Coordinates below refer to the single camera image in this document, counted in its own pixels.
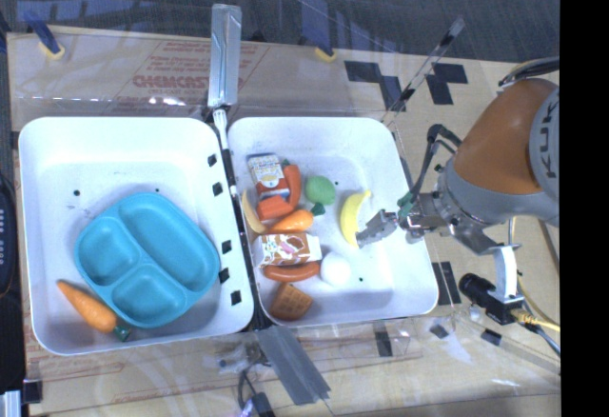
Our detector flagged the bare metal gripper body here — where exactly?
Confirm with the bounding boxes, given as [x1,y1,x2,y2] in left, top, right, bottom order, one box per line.
[397,192,457,241]

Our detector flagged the yellow banana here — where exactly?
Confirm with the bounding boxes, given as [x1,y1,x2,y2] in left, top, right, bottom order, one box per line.
[339,189,373,249]
[240,189,268,236]

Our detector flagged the white egg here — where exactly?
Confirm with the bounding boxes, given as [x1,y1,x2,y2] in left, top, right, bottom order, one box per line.
[319,251,353,288]

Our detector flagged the green round fruit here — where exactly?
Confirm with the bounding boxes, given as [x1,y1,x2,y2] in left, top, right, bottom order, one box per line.
[304,174,338,207]

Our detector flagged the white plastic tray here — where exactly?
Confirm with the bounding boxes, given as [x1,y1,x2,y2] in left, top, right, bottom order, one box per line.
[17,115,255,357]
[226,115,440,328]

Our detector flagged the orange carrot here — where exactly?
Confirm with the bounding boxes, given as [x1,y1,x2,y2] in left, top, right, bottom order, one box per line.
[281,159,304,212]
[269,201,327,234]
[56,279,133,344]

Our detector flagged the orange sausage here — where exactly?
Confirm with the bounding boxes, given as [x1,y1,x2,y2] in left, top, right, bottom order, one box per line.
[262,260,322,284]

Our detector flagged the red-orange block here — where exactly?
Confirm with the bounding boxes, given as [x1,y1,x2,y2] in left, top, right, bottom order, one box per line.
[256,194,295,223]

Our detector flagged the brown waffle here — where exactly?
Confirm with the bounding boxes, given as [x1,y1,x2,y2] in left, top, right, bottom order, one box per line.
[268,282,314,323]

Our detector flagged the orange and white juice carton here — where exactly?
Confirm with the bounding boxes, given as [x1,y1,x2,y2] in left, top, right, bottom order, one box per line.
[246,152,292,203]

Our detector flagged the brown cardboard board red print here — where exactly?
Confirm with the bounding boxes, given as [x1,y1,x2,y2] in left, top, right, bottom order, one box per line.
[6,26,561,417]

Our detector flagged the blue divided plate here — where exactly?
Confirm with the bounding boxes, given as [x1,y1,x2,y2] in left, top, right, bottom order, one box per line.
[72,190,222,330]

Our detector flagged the black cylinder on white bracket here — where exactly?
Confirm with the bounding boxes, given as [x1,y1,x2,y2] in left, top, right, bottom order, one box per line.
[458,243,527,327]

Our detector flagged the black block with thin wires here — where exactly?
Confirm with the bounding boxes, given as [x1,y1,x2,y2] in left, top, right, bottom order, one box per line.
[250,391,277,417]

